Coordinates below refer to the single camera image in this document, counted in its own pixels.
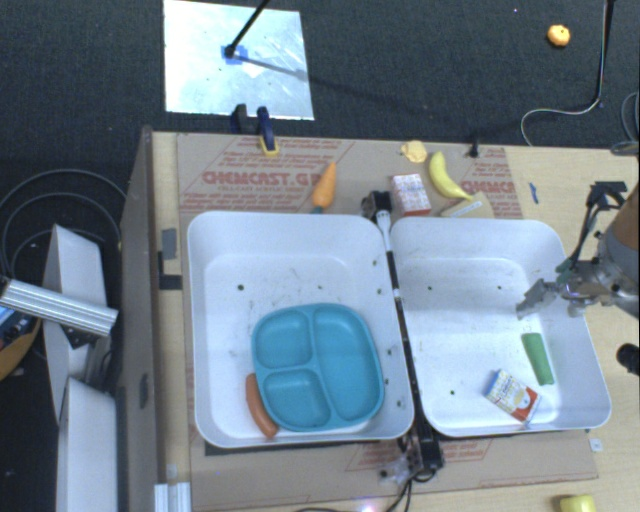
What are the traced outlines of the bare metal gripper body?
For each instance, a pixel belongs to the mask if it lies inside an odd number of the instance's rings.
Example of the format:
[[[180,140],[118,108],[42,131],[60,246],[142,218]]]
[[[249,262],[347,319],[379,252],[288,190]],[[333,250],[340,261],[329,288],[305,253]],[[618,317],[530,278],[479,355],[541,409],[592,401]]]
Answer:
[[[587,307],[615,306],[632,317],[639,316],[639,268],[621,267],[612,260],[591,259],[572,263],[565,260],[556,268],[559,295],[587,299]]]

